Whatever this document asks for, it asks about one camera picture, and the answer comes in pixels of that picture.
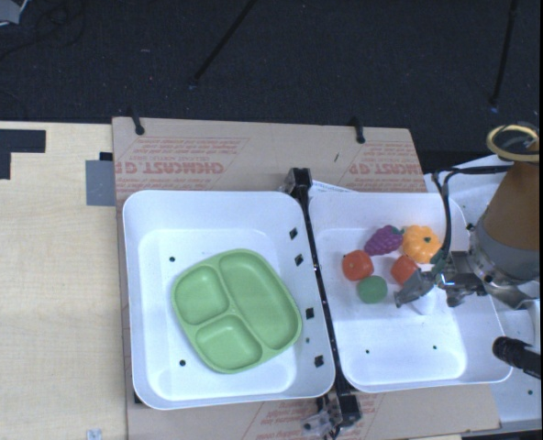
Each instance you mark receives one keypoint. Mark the black cylinder on white bracket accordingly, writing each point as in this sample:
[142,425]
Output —
[514,353]

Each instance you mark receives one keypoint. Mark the white paper sheet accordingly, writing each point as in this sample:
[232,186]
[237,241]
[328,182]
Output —
[329,186]

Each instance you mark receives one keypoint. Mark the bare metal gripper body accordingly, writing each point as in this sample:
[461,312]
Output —
[498,284]

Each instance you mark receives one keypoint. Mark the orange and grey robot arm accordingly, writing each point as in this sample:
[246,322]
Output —
[512,209]

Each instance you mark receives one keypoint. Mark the brown cardboard board red print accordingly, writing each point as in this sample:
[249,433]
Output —
[262,154]

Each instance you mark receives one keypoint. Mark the purple grapes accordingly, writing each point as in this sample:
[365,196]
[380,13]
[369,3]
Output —
[382,241]

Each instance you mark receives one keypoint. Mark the green divided plate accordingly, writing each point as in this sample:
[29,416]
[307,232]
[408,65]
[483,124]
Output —
[244,310]

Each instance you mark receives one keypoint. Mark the yellow orange pumpkin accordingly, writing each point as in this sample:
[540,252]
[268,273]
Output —
[420,243]

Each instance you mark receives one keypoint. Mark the red orange tomato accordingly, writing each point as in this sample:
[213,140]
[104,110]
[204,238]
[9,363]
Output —
[357,266]
[402,268]

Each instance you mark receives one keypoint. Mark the green round fruit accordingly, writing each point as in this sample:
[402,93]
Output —
[371,289]

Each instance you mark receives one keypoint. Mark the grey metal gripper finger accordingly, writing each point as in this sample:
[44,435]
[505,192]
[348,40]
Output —
[457,289]
[416,284]

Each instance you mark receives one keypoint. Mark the white plastic tray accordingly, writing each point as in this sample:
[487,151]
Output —
[161,365]
[400,351]

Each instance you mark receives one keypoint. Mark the thin black rod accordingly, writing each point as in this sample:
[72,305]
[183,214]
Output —
[319,282]

